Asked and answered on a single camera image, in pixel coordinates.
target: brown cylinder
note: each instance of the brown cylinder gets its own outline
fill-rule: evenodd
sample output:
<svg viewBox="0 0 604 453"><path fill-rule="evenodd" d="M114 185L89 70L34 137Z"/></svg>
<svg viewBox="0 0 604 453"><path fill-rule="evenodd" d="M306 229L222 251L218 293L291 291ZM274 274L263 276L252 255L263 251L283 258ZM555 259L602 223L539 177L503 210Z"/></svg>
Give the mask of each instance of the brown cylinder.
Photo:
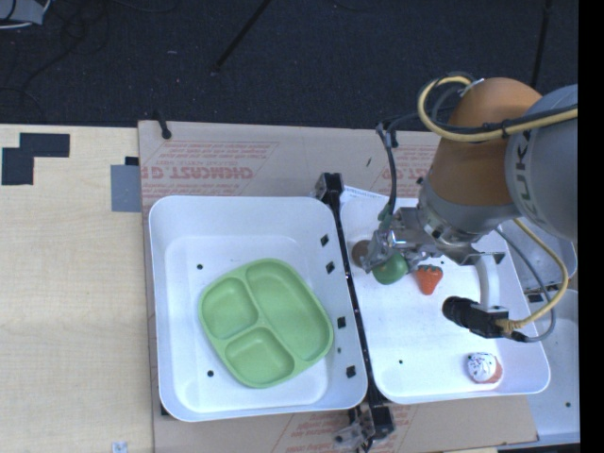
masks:
<svg viewBox="0 0 604 453"><path fill-rule="evenodd" d="M542 96L506 77L485 79L470 88L455 107L449 123L476 127L523 116ZM463 143L442 138L430 168L434 192L459 205L509 205L505 179L506 139Z"/></svg>

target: red strawberry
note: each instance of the red strawberry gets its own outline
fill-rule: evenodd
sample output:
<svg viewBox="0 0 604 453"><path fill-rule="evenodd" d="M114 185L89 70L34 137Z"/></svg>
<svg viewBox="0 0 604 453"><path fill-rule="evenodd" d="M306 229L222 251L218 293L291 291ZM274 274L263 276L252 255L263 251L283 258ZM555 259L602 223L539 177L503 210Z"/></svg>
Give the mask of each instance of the red strawberry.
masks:
<svg viewBox="0 0 604 453"><path fill-rule="evenodd" d="M443 269L434 265L419 265L415 271L415 279L424 295L432 295L441 278Z"/></svg>

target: green ball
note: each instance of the green ball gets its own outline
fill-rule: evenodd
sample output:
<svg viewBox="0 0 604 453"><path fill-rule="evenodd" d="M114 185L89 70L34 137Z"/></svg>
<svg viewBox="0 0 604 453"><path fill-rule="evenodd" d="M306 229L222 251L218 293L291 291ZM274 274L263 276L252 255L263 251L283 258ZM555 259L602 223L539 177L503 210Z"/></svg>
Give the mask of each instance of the green ball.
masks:
<svg viewBox="0 0 604 453"><path fill-rule="evenodd" d="M379 283L390 285L409 272L409 265L401 254L395 252L388 260L371 272Z"/></svg>

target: green divided plate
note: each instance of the green divided plate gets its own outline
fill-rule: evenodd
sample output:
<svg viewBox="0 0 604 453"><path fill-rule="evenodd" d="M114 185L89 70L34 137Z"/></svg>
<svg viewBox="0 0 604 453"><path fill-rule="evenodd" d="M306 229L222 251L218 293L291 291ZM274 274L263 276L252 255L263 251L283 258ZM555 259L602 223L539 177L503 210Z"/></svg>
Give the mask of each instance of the green divided plate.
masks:
<svg viewBox="0 0 604 453"><path fill-rule="evenodd" d="M213 281L199 299L199 320L228 370L253 388L293 378L333 343L321 302L277 259L249 262Z"/></svg>

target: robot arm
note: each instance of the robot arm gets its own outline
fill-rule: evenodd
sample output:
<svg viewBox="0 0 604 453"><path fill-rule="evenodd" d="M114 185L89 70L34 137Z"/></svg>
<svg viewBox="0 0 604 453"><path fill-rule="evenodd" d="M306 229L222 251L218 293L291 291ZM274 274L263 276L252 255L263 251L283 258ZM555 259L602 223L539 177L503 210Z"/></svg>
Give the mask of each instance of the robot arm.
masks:
<svg viewBox="0 0 604 453"><path fill-rule="evenodd" d="M448 122L439 123L428 117L426 101L451 84L463 86L461 99ZM480 253L473 244L521 216L552 235L577 240L577 102L577 85L541 96L502 77L473 81L448 75L429 82L420 92L418 114L442 139L421 182L417 207L394 210L391 197L372 240L353 250L358 264L368 273L400 254L411 269L442 255L474 265L480 303L450 297L445 316L484 337L513 336L525 323L508 321L498 305L495 268L503 254ZM390 157L395 138L389 139L383 126L377 132Z"/></svg>

